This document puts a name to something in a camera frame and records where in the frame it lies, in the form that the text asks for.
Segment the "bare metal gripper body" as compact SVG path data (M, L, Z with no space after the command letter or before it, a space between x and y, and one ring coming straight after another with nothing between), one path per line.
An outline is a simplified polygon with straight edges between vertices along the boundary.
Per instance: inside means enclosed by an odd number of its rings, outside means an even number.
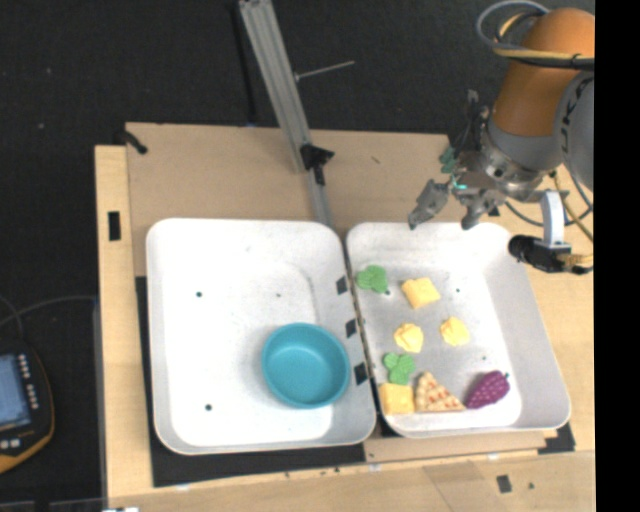
M451 191L465 206L535 202L545 170L521 166L499 150L464 151L451 172Z

